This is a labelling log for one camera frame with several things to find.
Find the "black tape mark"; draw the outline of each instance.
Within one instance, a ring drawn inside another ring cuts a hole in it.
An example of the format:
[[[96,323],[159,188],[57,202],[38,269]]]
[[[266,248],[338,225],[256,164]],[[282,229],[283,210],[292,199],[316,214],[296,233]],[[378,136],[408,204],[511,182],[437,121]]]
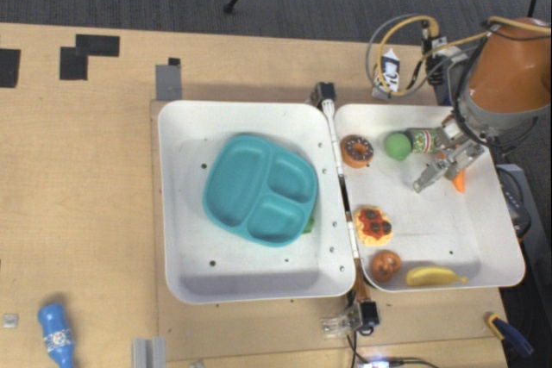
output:
[[[0,49],[0,88],[15,88],[19,79],[21,50]]]
[[[116,35],[77,34],[76,46],[82,55],[119,57],[119,41]]]
[[[88,80],[88,57],[75,47],[61,48],[60,80]]]

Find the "wooden table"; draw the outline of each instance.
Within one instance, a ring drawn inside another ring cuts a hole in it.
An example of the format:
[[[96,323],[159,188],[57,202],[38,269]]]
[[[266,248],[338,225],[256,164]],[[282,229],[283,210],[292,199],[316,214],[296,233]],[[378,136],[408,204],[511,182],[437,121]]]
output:
[[[61,81],[60,47],[74,47],[76,34],[118,35],[120,56],[90,57],[88,81]],[[179,351],[167,348],[171,368],[197,359],[206,368],[349,367],[346,342],[322,340],[312,330],[336,300],[241,303],[223,312],[162,308],[150,105],[155,66],[169,57],[182,61],[186,99],[303,102],[316,82],[330,81],[338,105],[369,103],[364,43],[0,24],[0,48],[22,51],[18,85],[0,89],[0,314],[20,317],[17,328],[0,328],[0,365],[54,366],[36,313],[62,301],[81,368],[131,366],[137,337],[162,334],[170,346],[173,331],[163,321],[171,312],[190,319],[183,329],[201,330],[184,359],[173,360]],[[418,49],[394,49],[410,72]],[[433,102],[430,88],[401,101]],[[382,324],[359,341],[363,355],[506,367],[483,320],[489,312],[505,317],[497,289],[372,295]],[[291,322],[274,322],[280,330],[270,321],[247,326],[249,319],[288,316]],[[227,327],[230,320],[232,335],[219,334],[221,321]],[[297,326],[308,327],[303,333]],[[273,340],[278,333],[285,339]],[[224,342],[235,342],[234,349]]]

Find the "toy banana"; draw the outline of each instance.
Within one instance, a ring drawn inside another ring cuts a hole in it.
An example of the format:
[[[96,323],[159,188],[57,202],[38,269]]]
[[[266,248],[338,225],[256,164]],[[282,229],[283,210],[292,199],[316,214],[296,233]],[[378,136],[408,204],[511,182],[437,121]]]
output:
[[[406,273],[406,283],[413,287],[446,285],[457,281],[462,281],[465,284],[467,278],[458,276],[446,267],[416,267]]]

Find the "blue bottle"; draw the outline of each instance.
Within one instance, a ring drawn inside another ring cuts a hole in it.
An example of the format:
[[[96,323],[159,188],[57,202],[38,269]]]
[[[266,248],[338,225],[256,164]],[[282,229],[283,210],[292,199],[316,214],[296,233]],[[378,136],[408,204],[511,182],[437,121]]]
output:
[[[75,341],[66,319],[63,305],[53,303],[38,312],[38,321],[42,324],[44,343],[50,357],[60,368],[73,368],[72,355]]]

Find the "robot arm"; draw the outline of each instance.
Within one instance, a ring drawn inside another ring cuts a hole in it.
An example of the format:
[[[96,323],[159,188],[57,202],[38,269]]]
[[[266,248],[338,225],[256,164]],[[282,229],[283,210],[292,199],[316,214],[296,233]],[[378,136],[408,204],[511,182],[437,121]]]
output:
[[[449,86],[454,110],[436,129],[439,153],[414,182],[417,192],[443,176],[454,179],[482,146],[496,146],[492,138],[550,110],[550,28],[535,19],[499,20],[457,68]]]

